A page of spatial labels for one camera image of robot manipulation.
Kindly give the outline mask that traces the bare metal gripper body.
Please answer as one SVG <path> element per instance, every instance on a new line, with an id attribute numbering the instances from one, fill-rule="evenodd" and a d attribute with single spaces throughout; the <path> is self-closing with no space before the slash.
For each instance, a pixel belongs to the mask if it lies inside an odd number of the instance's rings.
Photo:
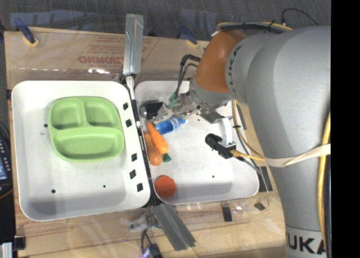
<path id="1" fill-rule="evenodd" d="M 181 93 L 175 104 L 175 112 L 195 111 L 195 115 L 201 116 L 207 122 L 218 123 L 224 116 L 217 112 L 217 107 L 209 105 L 198 99 L 195 93 Z"/>

